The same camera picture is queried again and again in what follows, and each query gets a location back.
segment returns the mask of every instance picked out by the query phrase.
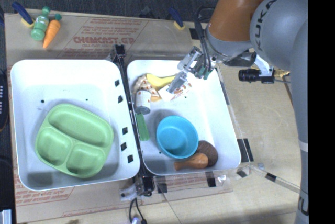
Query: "orange carrot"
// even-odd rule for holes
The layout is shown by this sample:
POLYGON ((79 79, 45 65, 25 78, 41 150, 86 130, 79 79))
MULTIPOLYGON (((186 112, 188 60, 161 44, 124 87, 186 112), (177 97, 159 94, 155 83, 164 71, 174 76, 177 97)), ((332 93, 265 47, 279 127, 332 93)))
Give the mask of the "orange carrot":
POLYGON ((43 48, 47 48, 51 41, 55 38, 57 32, 61 28, 59 20, 62 19, 60 14, 55 14, 55 19, 51 20, 46 29, 46 35, 44 37, 43 48))

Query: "robotic arm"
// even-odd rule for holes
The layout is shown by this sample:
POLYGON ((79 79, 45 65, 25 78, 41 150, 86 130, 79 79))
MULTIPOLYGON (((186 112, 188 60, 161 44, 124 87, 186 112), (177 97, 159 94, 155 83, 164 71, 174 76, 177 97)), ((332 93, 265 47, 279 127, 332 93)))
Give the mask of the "robotic arm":
POLYGON ((309 223, 307 140, 308 0, 219 0, 205 30, 195 13, 201 50, 194 47, 178 64, 173 93, 187 74, 206 80, 217 63, 247 67, 239 80, 274 83, 274 67, 291 73, 292 100, 299 135, 302 174, 295 223, 309 223), (259 70, 250 69, 256 65, 259 70))

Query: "green bottle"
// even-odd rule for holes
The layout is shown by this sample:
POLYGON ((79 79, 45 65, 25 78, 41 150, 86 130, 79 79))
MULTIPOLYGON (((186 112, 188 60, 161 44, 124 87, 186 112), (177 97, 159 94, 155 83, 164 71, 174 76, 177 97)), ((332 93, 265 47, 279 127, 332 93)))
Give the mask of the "green bottle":
POLYGON ((36 18, 33 25, 33 30, 30 33, 30 36, 34 40, 43 40, 44 36, 46 35, 46 29, 49 24, 49 14, 50 8, 48 6, 45 6, 42 8, 42 14, 36 18))

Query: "blue bowl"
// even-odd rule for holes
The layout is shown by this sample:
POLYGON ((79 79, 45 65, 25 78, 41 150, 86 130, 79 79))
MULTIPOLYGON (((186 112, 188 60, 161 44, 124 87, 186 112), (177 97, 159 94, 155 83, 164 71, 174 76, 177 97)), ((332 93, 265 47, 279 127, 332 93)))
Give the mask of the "blue bowl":
POLYGON ((158 124, 156 141, 165 155, 183 159, 195 153, 199 137, 196 129, 188 120, 180 116, 168 116, 158 124))

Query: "green plate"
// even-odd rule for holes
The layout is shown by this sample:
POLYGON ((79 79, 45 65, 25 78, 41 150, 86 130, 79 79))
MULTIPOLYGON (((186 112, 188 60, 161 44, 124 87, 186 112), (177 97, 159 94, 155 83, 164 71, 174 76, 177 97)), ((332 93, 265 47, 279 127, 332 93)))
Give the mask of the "green plate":
POLYGON ((38 158, 68 175, 88 178, 97 174, 114 139, 110 124, 96 114, 71 105, 53 107, 35 142, 38 158))

